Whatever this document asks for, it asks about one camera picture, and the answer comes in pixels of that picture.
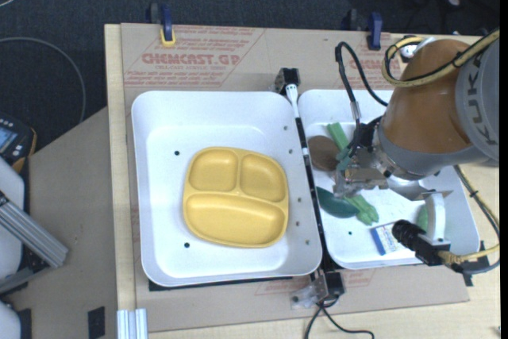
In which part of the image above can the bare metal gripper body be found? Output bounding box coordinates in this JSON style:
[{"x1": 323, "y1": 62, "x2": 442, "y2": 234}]
[{"x1": 343, "y1": 153, "x2": 454, "y2": 202}]

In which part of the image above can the dark green leaf-shaped toy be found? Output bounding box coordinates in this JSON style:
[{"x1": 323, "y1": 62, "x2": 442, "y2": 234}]
[{"x1": 315, "y1": 186, "x2": 360, "y2": 219}]

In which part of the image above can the light green asparagus toy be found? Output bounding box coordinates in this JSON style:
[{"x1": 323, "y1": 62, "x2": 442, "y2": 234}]
[{"x1": 344, "y1": 194, "x2": 380, "y2": 227}]

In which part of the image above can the brown oval biscuit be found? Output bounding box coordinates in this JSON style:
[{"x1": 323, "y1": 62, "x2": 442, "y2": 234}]
[{"x1": 307, "y1": 135, "x2": 342, "y2": 172}]

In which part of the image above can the white plastic tray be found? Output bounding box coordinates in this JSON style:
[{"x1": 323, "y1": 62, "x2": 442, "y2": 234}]
[
  {"x1": 296, "y1": 88, "x2": 482, "y2": 271},
  {"x1": 130, "y1": 90, "x2": 324, "y2": 288}
]

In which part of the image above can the green celery stick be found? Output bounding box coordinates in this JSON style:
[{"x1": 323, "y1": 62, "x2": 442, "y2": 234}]
[{"x1": 326, "y1": 121, "x2": 352, "y2": 152}]

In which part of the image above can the blue and white carton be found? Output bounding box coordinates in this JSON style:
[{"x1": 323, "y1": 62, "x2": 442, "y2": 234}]
[{"x1": 370, "y1": 224, "x2": 402, "y2": 256}]

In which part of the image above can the thin black and white rod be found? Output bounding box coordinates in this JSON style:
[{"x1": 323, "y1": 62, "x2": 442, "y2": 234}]
[{"x1": 285, "y1": 84, "x2": 331, "y2": 275}]

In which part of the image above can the light green rounded toy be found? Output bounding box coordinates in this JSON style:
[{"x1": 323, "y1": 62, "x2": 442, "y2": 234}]
[{"x1": 416, "y1": 206, "x2": 429, "y2": 233}]

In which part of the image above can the yellow divided plate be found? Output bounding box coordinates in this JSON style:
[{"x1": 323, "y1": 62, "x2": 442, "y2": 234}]
[{"x1": 182, "y1": 146, "x2": 291, "y2": 249}]

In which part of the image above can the brown cardboard board red print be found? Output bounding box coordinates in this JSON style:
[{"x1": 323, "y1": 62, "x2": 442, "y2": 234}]
[{"x1": 118, "y1": 22, "x2": 483, "y2": 333}]

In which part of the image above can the black cylinder on white bracket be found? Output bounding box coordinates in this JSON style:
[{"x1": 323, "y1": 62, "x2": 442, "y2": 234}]
[{"x1": 391, "y1": 191, "x2": 453, "y2": 268}]

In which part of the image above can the black block with thin wires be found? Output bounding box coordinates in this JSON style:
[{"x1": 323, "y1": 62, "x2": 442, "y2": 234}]
[
  {"x1": 272, "y1": 67, "x2": 301, "y2": 94},
  {"x1": 291, "y1": 271, "x2": 347, "y2": 310}
]

